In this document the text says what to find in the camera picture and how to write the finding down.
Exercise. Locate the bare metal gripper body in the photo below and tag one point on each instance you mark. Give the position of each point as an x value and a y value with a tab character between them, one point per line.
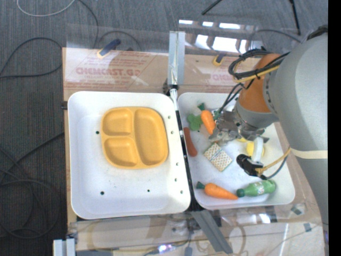
234	124

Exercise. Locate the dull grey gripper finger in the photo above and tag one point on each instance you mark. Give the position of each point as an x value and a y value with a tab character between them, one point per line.
226	140
214	136

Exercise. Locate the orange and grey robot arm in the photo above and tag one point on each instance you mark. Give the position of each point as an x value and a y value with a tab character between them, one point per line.
301	97

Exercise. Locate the orange carrot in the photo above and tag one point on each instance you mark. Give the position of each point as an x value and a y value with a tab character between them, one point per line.
219	191
207	120

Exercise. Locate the patterned square biscuit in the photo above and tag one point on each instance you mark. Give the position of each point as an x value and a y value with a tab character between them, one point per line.
218	156

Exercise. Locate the green broccoli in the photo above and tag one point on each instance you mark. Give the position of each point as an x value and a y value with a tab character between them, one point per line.
194	121

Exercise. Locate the red sausage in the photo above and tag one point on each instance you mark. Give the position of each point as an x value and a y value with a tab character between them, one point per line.
189	143

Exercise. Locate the yellow banana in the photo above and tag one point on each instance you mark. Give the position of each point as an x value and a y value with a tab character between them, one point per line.
250	148

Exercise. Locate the white plastic tray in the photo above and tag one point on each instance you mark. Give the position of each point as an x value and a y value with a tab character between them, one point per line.
88	169
213	175

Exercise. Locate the green plastic bottle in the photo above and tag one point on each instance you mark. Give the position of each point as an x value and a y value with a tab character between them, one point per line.
257	188

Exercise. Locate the orange divided plate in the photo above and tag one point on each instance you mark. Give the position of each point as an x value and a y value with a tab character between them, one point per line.
149	140

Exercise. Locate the brown cardboard board red print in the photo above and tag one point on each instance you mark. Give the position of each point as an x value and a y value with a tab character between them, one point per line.
112	73

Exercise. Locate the black cylinder on white bracket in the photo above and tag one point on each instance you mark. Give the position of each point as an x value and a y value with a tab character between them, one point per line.
249	165

